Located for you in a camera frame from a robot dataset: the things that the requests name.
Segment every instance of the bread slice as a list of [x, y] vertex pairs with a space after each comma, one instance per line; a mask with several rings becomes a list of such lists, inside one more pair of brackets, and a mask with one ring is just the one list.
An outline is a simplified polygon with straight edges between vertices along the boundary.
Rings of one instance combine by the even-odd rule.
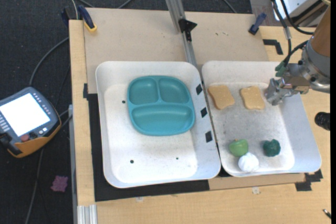
[[265, 108], [265, 102], [261, 97], [261, 91], [257, 86], [251, 86], [240, 90], [240, 96], [243, 99], [244, 106], [247, 109], [262, 110]]
[[235, 103], [235, 99], [226, 85], [210, 86], [208, 92], [214, 101], [215, 107], [219, 110]]

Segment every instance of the green toy vegetable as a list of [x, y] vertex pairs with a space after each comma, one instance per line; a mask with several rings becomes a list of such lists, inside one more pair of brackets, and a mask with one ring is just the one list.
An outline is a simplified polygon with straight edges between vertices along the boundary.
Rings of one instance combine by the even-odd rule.
[[278, 140], [272, 139], [264, 142], [263, 149], [266, 156], [274, 157], [280, 153], [281, 147]]
[[248, 152], [248, 143], [246, 139], [234, 140], [229, 144], [229, 150], [235, 157], [241, 157]]

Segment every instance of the white screen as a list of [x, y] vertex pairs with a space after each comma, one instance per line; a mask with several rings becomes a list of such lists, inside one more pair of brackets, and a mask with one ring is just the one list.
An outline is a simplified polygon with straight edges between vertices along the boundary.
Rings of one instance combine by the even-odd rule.
[[30, 93], [0, 106], [0, 111], [18, 136], [50, 121]]

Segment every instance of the teal plate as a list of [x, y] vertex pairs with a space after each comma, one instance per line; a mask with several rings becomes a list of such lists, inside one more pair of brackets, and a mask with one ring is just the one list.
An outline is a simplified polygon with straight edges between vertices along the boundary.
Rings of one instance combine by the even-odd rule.
[[177, 78], [136, 78], [128, 87], [127, 101], [131, 122], [142, 134], [181, 134], [195, 123], [195, 110], [189, 90]]

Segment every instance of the black floor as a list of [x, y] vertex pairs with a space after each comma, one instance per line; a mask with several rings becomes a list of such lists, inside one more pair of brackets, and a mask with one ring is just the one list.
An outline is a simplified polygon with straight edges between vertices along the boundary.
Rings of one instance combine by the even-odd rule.
[[[118, 8], [127, 0], [75, 0], [76, 5]], [[184, 9], [199, 12], [251, 13], [249, 0], [182, 0]], [[0, 0], [0, 100], [29, 85], [40, 59], [68, 37], [60, 12], [70, 0]], [[164, 0], [133, 0], [124, 8], [167, 10]], [[69, 46], [65, 42], [42, 63], [33, 86], [54, 104], [59, 113], [71, 104]], [[65, 126], [42, 150], [22, 159], [0, 146], [0, 223], [72, 223], [70, 147]], [[38, 184], [29, 210], [34, 186]], [[66, 191], [50, 187], [56, 176], [69, 178]]]

